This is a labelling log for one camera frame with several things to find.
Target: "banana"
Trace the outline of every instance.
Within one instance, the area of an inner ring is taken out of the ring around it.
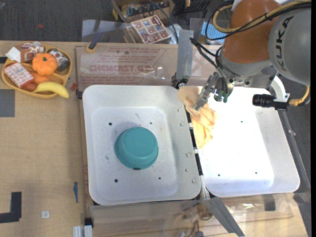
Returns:
[[[64,98],[69,98],[68,90],[60,83],[57,83],[54,81],[42,82],[32,92],[37,93],[37,92],[46,92],[46,91],[54,92]]]

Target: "empty white tray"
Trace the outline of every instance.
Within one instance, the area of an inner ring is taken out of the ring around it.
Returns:
[[[264,89],[235,87],[227,103],[209,105],[218,113],[213,140],[199,150],[207,189],[218,197],[287,193],[299,175],[278,113],[252,105]]]
[[[89,192],[101,205],[192,199],[200,192],[189,126],[170,86],[93,85],[83,93]],[[142,126],[158,141],[149,168],[124,166],[114,150],[126,129]]]

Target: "wooden table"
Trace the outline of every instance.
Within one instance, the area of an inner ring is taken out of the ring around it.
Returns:
[[[0,41],[0,57],[20,42]],[[22,192],[22,217],[19,222],[0,224],[0,237],[70,237],[73,227],[83,226],[86,217],[81,100],[75,91],[70,90],[76,83],[75,47],[85,43],[46,43],[64,50],[74,61],[66,84],[70,98],[41,99],[15,92],[14,117],[0,117],[0,213],[10,211],[12,192]],[[9,89],[2,80],[0,89]],[[74,182],[78,183],[78,202],[73,191]],[[239,224],[241,229],[248,237],[306,237],[298,206],[292,196],[289,201],[293,217],[244,222]],[[42,219],[42,211],[49,211],[49,218]],[[225,235],[223,228],[216,225],[200,230],[205,236],[236,236]],[[176,236],[178,232],[170,231],[170,236]]]

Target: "teal bowl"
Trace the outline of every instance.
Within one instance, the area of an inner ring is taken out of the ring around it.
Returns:
[[[133,127],[118,136],[115,153],[126,167],[135,170],[148,168],[158,157],[157,139],[148,129]]]

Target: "orange cloth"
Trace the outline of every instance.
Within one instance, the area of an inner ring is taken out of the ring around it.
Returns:
[[[213,139],[212,129],[217,120],[217,113],[206,103],[199,111],[193,109],[198,100],[199,88],[196,86],[184,86],[178,91],[178,99],[184,104],[190,113],[197,148],[203,148]]]

